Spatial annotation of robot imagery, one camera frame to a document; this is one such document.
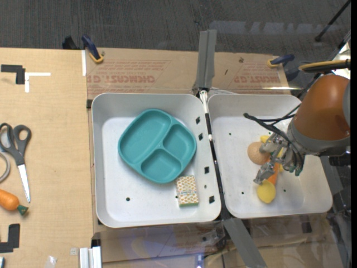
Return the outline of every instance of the teal plate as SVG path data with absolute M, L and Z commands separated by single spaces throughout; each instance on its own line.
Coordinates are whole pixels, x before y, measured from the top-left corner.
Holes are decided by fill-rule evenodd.
M 121 158 L 136 172 L 159 184 L 175 180 L 196 152 L 193 134 L 160 109 L 142 112 L 118 142 Z

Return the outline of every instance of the black handle scissors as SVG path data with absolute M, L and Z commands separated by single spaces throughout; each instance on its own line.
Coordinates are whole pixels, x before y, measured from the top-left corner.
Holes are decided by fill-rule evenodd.
M 2 123 L 0 125 L 0 133 L 3 130 L 3 128 L 7 130 L 7 138 L 8 138 L 9 146 L 6 147 L 2 143 L 0 138 L 0 147 L 3 148 L 6 152 L 8 152 L 10 155 L 12 155 L 12 157 L 15 159 L 16 165 L 20 172 L 20 177 L 21 177 L 23 189 L 25 191 L 26 199 L 28 202 L 30 202 L 31 200 L 30 188 L 28 186 L 24 155 L 25 155 L 26 146 L 31 139 L 31 130 L 25 125 L 18 125 L 15 128 L 12 128 L 9 124 Z M 27 132 L 27 136 L 25 139 L 20 139 L 21 131 Z

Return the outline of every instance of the metal ring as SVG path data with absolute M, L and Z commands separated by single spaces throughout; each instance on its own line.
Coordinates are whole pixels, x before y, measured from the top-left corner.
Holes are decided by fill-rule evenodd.
M 1 152 L 0 152 L 0 158 L 3 158 L 6 163 L 5 172 L 2 174 L 2 176 L 0 176 L 0 183 L 1 183 L 2 181 L 4 181 L 4 179 L 6 179 L 6 177 L 10 173 L 10 161 L 9 161 L 8 157 L 6 155 L 2 154 Z

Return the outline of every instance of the white plastic tray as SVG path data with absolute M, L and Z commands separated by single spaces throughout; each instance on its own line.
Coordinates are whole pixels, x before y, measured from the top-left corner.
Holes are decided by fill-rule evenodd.
M 284 171 L 279 174 L 273 202 L 265 204 L 257 197 L 253 182 L 260 166 L 247 155 L 250 143 L 259 141 L 268 131 L 246 119 L 245 112 L 258 118 L 284 116 L 300 100 L 291 95 L 228 95 L 217 94 L 208 101 L 214 146 L 229 212 L 238 218 L 286 216 L 322 213 L 332 206 L 332 195 L 321 161 L 306 156 L 299 177 Z M 290 119 L 277 127 L 286 130 Z
M 119 156 L 121 134 L 141 112 L 150 108 L 171 114 L 196 137 L 196 154 L 181 175 L 195 176 L 198 206 L 179 207 L 174 182 L 153 183 Z M 218 217 L 221 202 L 205 114 L 198 98 L 189 94 L 104 93 L 93 100 L 92 118 L 97 216 L 104 225 L 122 228 L 207 222 Z M 209 201 L 210 197 L 214 197 L 214 202 Z

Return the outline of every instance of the scissors blade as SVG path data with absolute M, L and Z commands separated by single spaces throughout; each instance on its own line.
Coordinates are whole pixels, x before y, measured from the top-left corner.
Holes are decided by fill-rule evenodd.
M 25 167 L 24 164 L 23 165 L 19 165 L 17 167 L 18 167 L 18 171 L 20 172 L 22 186 L 23 186 L 23 190 L 25 191 L 25 196 L 26 196 L 27 202 L 30 203 L 30 201 L 31 201 L 30 188 L 28 186 L 26 167 Z

